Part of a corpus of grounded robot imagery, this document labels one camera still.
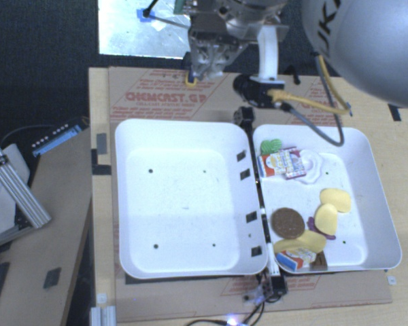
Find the snack package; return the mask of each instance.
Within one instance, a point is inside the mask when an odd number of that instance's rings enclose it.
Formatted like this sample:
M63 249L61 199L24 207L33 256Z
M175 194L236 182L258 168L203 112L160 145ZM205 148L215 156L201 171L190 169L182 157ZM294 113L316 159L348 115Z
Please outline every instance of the snack package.
M313 251L304 248L282 251L277 254L278 263L289 268L293 272L296 272L303 266L308 266L315 260L316 254Z
M295 147L259 156L258 165L262 177L285 175L286 179L293 179L307 174L299 150Z

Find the table surface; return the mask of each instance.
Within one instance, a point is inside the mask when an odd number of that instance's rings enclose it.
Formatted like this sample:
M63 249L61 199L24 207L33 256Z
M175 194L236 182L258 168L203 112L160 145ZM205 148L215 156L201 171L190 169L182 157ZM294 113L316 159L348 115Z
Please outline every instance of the table surface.
M90 225L90 168L89 129L41 157L31 189L52 220L0 253L0 264L10 264L0 326L66 325ZM57 285L44 289L58 268Z
M97 134L109 139L109 85L107 69L90 69L91 147ZM391 286L391 304L323 308L264 313L259 325L408 325L408 109L399 109L401 121L394 121L387 104L361 93L346 81L334 79L338 91L352 106L353 117L343 117L343 125L359 129L370 141L379 176L401 243L401 264L389 271L396 279ZM99 164L110 164L109 152L99 155ZM95 249L95 290L105 293L106 303L115 305L112 229L112 190L109 177L92 178ZM177 326L186 319L121 323L134 326Z

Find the yellow food item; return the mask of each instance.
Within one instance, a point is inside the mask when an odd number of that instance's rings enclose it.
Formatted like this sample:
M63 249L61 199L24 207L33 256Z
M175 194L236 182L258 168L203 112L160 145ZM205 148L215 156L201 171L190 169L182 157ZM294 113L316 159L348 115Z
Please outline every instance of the yellow food item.
M332 204L323 204L316 211L314 225L319 231L333 236L337 231L337 208Z
M316 232L305 230L304 233L296 239L282 239L273 245L275 254L285 250L295 250L300 248L309 249L314 253L323 251L326 245L326 238Z
M334 205L340 213L351 211L351 196L339 188L323 189L320 192L320 202Z

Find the cookie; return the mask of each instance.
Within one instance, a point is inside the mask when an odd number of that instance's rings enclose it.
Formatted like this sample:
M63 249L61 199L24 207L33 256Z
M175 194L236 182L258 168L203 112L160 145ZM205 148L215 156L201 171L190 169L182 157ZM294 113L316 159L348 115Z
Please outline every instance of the cookie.
M298 238L305 230L302 216L290 208L276 210L272 214L271 227L276 234L285 239Z

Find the white tray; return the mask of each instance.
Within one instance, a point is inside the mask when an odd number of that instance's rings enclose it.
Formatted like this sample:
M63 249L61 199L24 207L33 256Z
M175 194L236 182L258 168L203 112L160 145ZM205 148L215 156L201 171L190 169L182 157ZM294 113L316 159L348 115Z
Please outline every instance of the white tray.
M115 139L120 262L126 273L244 275L265 267L254 171L242 129L127 120ZM243 172L250 176L241 179Z
M337 139L336 128L321 129ZM320 206L320 191L329 187L344 189L352 199L351 211L338 215L336 240L326 241L324 254L328 268L314 271L302 268L296 272L299 274L388 269L401 261L401 247L369 141L359 130L344 128L343 131L343 147L327 143L306 126L263 125L254 132L257 155L263 140L280 139L283 148L296 146L299 150L313 150L322 157L321 176L313 184L304 184L301 178L261 179L268 219L275 209L288 207L297 210L306 223ZM272 242L282 239L273 230L270 232Z
M336 135L336 128L322 128ZM319 272L397 266L401 248L367 138L344 128L334 147L306 126L264 125L263 140L318 152L322 176L311 185L262 179L268 218L281 207L305 221L327 187L348 191L352 210L339 214L336 240L327 240L328 267ZM268 262L248 138L234 124L127 120L116 129L120 262L135 278L244 275ZM273 230L272 242L279 238ZM296 273L317 273L303 268Z

